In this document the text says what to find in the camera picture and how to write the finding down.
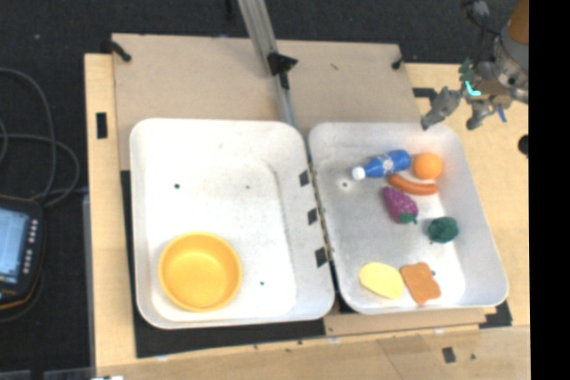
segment yellow bowl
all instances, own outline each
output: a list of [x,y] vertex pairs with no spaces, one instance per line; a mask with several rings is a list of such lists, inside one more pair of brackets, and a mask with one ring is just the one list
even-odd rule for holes
[[159,262],[160,283],[188,311],[214,311],[229,304],[241,286],[237,252],[225,239],[202,231],[172,239]]

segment white tray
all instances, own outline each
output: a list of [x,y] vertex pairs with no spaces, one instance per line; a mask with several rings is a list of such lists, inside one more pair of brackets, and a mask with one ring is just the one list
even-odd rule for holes
[[[329,234],[340,293],[355,311],[391,311],[487,307],[501,303],[508,283],[481,206],[464,150],[445,125],[423,131],[419,123],[325,123],[309,133],[315,185]],[[390,150],[411,155],[431,151],[444,161],[437,194],[412,197],[419,207],[418,225],[395,223],[388,215],[381,189],[385,178],[355,181],[351,170]],[[402,175],[411,177],[409,172]],[[446,244],[431,242],[428,224],[449,215],[460,233]],[[382,262],[400,269],[426,262],[442,295],[418,306],[408,290],[392,300],[376,295],[358,281],[360,267]]]
[[[300,133],[275,121],[146,119],[130,136],[136,300],[155,327],[319,319],[334,302]],[[176,235],[227,239],[243,264],[236,298],[211,312],[172,303],[158,263]]]

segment black mat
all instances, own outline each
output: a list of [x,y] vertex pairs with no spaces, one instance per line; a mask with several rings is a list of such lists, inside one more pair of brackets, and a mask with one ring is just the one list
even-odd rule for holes
[[139,358],[245,344],[290,341],[325,336],[322,319],[239,327],[161,329],[150,325],[138,311],[134,295],[133,230],[130,172],[121,172],[125,210],[126,243],[133,291],[134,338]]
[[495,309],[497,312],[487,315],[486,322],[479,325],[481,329],[512,326],[513,317],[510,314],[509,303],[504,301],[503,303],[495,306]]

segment blue bottle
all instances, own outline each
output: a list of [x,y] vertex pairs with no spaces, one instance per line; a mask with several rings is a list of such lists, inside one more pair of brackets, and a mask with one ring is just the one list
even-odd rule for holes
[[366,177],[384,177],[397,171],[407,170],[411,166],[411,157],[405,150],[393,150],[381,154],[368,162],[366,166],[353,168],[353,177],[361,181]]

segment orange object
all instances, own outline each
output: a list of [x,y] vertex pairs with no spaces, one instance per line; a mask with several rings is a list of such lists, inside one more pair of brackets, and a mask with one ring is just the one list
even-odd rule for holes
[[416,303],[424,304],[426,301],[442,295],[439,284],[434,279],[427,263],[406,264],[400,268],[400,273]]
[[434,183],[412,182],[402,177],[398,173],[392,173],[388,176],[388,182],[397,189],[412,195],[433,195],[437,193],[437,185]]
[[513,40],[521,44],[529,44],[530,0],[518,0],[510,15],[507,31]]
[[183,234],[160,256],[159,278],[168,297],[188,311],[213,311],[240,290],[238,254],[223,238],[202,231]]
[[414,159],[412,168],[420,179],[435,179],[444,170],[444,162],[433,152],[422,152]]

